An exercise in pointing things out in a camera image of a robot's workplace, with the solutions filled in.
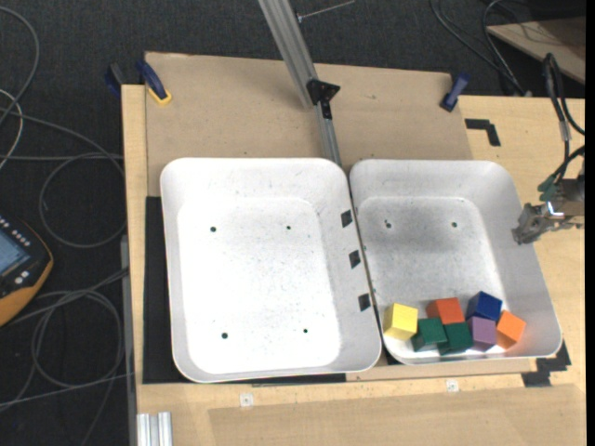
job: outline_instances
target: blue clamp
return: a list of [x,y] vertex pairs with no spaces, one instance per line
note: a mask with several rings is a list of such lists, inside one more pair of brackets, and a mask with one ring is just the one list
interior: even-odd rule
[[151,94],[155,101],[161,106],[168,104],[169,101],[171,101],[171,94],[164,88],[163,83],[151,65],[148,62],[139,59],[135,67],[137,68],[140,77],[149,87],[149,94]]
[[105,74],[103,75],[103,80],[107,85],[110,92],[116,96],[118,99],[122,98],[122,89],[121,86],[124,84],[124,75],[118,63],[112,63],[108,66]]
[[440,107],[452,112],[456,106],[456,103],[458,102],[458,97],[469,84],[470,78],[471,76],[469,76],[466,72],[462,72],[459,76],[457,76],[452,89],[446,94],[446,96],[444,96],[444,99],[440,103]]

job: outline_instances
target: wooden table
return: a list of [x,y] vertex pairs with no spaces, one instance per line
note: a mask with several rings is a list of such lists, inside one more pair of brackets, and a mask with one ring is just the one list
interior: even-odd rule
[[[553,387],[524,386],[518,373],[476,374],[452,365],[418,378],[406,367],[400,379],[341,384],[252,387],[249,385],[143,385],[142,293],[144,209],[147,195],[146,94],[123,88],[126,198],[139,413],[172,413],[179,445],[293,444],[483,444],[586,443],[584,231],[549,233],[535,249],[549,287],[572,365],[552,373]],[[562,160],[558,123],[548,100],[462,97],[465,118],[489,119],[502,147],[491,147],[483,131],[468,131],[475,159],[502,164],[521,201],[536,203],[536,186]],[[569,101],[584,124],[585,103]],[[573,142],[581,143],[579,138]],[[573,164],[568,177],[578,167]],[[535,369],[535,362],[527,363]],[[447,392],[446,380],[460,391]],[[240,407],[251,393],[254,405]]]

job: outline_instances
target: orange cube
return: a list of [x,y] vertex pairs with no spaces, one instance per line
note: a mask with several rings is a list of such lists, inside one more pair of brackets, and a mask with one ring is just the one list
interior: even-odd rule
[[524,327],[527,325],[523,319],[503,310],[496,326],[496,343],[502,348],[510,348],[521,340]]
[[428,314],[429,318],[439,317],[444,325],[465,321],[463,309],[456,297],[431,301],[426,306],[426,314]]

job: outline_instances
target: plastic tray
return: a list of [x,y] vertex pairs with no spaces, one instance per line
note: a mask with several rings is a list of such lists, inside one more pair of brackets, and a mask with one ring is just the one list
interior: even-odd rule
[[178,159],[161,175],[173,356],[192,381],[358,372],[381,339],[343,171]]
[[393,302],[419,309],[458,297],[465,310],[483,290],[527,322],[521,342],[504,351],[440,356],[414,352],[384,336],[398,361],[417,364],[486,358],[546,357],[562,341],[535,248],[511,230],[522,211],[508,172],[483,161],[366,160],[350,173],[351,192],[381,318]]

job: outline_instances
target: cube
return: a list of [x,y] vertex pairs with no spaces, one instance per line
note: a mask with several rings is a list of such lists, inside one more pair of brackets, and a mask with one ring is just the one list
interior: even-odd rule
[[411,337],[415,352],[434,350],[447,341],[443,323],[438,318],[420,319],[417,322],[417,334]]
[[467,304],[467,319],[474,316],[498,322],[501,309],[502,301],[500,299],[480,291]]
[[393,304],[384,312],[384,335],[407,340],[417,332],[417,309]]
[[463,310],[456,297],[447,297],[430,302],[426,306],[428,317],[439,317],[444,325],[465,322]]
[[462,353],[473,347],[473,337],[466,322],[446,324],[444,330],[448,341],[438,347],[440,355]]
[[521,340],[526,325],[520,317],[503,310],[496,325],[496,343],[502,348],[511,348]]
[[483,317],[471,316],[467,325],[473,337],[473,348],[485,352],[496,344],[496,322]]

